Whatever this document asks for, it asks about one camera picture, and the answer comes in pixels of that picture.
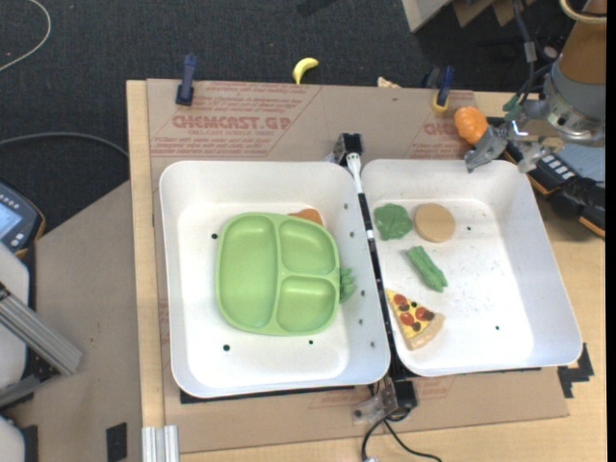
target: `white tray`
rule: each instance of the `white tray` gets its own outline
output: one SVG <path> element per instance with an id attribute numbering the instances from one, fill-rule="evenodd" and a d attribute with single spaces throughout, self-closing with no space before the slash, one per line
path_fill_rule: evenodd
<path id="1" fill-rule="evenodd" d="M 581 338 L 552 248 L 525 175 L 506 161 L 472 174 L 463 161 L 377 160 L 362 171 L 368 205 L 395 203 L 413 215 L 425 202 L 448 208 L 452 238 L 430 243 L 412 230 L 383 241 L 374 229 L 385 287 L 443 313 L 424 347 L 404 344 L 390 309 L 397 353 L 424 376 L 565 365 Z M 405 251 L 422 245 L 449 285 L 428 288 Z"/>
<path id="2" fill-rule="evenodd" d="M 160 180 L 167 264 L 171 367 L 199 398 L 374 383 L 390 364 L 364 223 L 353 180 L 315 163 L 181 161 Z M 218 241 L 225 222 L 245 212 L 317 209 L 357 290 L 319 334 L 245 332 L 219 312 Z"/>

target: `toy cucumber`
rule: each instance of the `toy cucumber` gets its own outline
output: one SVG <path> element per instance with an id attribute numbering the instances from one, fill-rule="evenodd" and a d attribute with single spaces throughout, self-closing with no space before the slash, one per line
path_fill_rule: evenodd
<path id="1" fill-rule="evenodd" d="M 406 252 L 411 264 L 421 273 L 423 282 L 439 293 L 447 286 L 447 279 L 432 259 L 425 253 L 423 246 L 413 246 Z"/>

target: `green plate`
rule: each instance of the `green plate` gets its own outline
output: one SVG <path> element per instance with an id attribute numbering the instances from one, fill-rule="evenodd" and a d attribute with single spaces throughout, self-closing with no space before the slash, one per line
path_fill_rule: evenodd
<path id="1" fill-rule="evenodd" d="M 216 297 L 232 325 L 273 335 L 320 332 L 340 298 L 336 242 L 320 224 L 269 213 L 227 221 L 219 238 Z"/>

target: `round tan disc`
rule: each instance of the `round tan disc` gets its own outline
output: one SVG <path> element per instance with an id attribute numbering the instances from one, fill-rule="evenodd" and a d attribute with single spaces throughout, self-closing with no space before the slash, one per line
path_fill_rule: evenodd
<path id="1" fill-rule="evenodd" d="M 415 230 L 433 243 L 446 242 L 455 229 L 455 220 L 451 212 L 439 204 L 420 205 L 415 212 Z"/>

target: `screen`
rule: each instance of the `screen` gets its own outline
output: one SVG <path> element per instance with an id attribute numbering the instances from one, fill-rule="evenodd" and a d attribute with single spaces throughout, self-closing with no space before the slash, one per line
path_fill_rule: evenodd
<path id="1" fill-rule="evenodd" d="M 22 217 L 7 206 L 0 204 L 0 239 L 4 238 L 20 221 Z"/>

